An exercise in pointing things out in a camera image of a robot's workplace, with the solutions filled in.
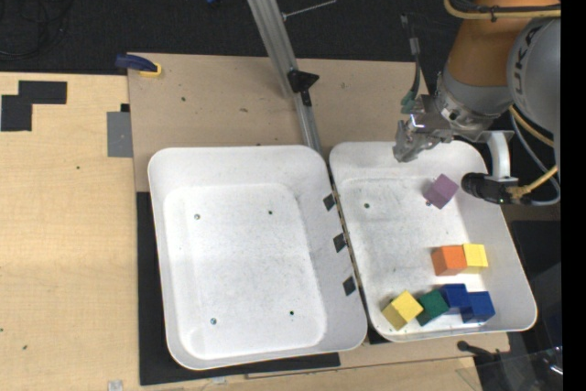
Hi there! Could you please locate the blue cube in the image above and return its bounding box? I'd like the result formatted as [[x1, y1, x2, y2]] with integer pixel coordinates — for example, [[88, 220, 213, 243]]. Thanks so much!
[[439, 282, 473, 313], [459, 290, 497, 324]]

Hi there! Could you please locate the white plastic tray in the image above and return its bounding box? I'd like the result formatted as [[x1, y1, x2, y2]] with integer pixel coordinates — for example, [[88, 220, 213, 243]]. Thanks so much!
[[328, 140, 538, 343], [146, 144, 369, 372]]

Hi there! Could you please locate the green cube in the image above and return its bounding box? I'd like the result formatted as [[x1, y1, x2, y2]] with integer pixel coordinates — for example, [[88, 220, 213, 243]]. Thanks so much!
[[415, 288, 450, 328]]

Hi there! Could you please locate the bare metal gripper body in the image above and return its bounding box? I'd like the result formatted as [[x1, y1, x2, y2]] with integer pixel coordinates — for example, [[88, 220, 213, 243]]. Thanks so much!
[[404, 94, 499, 144]]

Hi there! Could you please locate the purple cube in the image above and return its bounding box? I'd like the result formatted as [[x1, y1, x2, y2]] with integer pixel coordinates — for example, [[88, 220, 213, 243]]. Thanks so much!
[[422, 172, 461, 211]]

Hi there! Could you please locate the black cylinder on white bracket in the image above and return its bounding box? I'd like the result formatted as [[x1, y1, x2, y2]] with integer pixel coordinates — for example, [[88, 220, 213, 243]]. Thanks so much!
[[460, 130, 521, 205]]

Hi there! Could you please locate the orange cube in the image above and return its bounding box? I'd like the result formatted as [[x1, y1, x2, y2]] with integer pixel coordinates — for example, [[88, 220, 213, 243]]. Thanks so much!
[[429, 244, 469, 277]]

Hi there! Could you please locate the brown cardboard board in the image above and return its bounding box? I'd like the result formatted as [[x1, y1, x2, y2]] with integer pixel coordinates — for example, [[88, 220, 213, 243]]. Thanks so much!
[[126, 52, 518, 381]]

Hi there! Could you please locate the yellow cube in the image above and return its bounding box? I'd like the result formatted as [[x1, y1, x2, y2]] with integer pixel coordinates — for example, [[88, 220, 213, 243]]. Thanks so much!
[[380, 289, 425, 331], [461, 243, 490, 274]]

